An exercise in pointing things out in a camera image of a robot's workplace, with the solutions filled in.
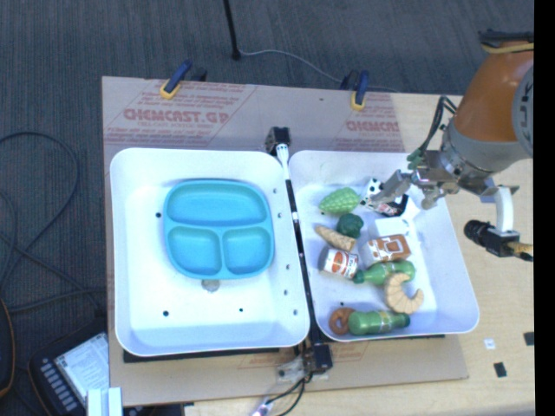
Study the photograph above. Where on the brown pretzel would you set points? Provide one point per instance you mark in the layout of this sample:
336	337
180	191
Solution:
334	321

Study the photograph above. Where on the blue divided plate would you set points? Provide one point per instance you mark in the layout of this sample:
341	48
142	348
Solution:
217	228

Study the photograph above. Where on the beige croissant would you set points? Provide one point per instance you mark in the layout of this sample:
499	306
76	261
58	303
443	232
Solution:
396	295

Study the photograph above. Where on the white plastic tray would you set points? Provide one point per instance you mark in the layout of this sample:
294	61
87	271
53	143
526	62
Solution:
143	284
442	284

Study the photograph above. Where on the green bottle with yellow label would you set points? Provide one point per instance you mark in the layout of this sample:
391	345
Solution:
377	322

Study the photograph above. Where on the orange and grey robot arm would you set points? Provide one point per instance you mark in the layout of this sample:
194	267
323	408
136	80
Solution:
490	102

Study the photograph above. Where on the thin black and white rod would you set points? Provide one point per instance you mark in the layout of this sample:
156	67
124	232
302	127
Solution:
296	219

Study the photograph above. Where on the brown and white carton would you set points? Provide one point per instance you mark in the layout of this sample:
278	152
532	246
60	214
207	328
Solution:
388	245

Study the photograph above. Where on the black cylinder on white bracket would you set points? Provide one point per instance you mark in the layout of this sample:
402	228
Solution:
490	234

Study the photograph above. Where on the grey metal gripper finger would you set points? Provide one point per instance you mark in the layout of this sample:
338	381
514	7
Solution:
430	196
392	186

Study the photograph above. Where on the beige ice cream cone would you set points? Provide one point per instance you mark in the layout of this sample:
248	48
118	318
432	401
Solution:
336	237

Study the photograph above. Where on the white can with orange print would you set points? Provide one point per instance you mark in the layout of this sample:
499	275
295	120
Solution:
340	263

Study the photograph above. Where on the dark green broccoli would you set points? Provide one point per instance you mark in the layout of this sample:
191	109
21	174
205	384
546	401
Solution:
349	225

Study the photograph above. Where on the brown cardboard board red print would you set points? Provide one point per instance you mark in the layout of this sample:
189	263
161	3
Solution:
303	115

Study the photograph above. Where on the light green grapes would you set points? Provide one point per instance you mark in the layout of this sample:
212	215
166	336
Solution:
339	200

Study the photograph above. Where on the black and white cow carton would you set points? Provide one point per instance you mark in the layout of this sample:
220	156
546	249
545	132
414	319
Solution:
392	208

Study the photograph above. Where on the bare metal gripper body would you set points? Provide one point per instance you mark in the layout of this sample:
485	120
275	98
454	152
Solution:
451	172

